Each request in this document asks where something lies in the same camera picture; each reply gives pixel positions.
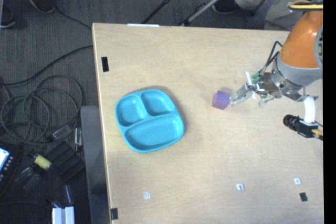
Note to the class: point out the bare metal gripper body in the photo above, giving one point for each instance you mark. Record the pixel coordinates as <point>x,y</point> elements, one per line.
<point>270,85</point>

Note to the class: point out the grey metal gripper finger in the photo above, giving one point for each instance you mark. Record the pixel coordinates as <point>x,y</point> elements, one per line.
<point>242,93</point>
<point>265,99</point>

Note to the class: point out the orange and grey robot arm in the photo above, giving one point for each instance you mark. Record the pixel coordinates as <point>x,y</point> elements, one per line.
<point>299,44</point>

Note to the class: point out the purple cube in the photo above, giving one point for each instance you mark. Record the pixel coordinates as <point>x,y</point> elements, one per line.
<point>221,100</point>

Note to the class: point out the blue divided plate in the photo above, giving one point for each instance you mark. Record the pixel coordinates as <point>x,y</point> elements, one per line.
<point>152,129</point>

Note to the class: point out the black case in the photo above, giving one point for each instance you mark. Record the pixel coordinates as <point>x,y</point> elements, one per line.
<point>64,161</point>

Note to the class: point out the white box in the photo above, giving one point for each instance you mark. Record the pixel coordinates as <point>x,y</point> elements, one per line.
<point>63,215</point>

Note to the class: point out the black cylinder on white bracket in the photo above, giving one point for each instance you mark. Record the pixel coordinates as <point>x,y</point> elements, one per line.
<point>302,126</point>

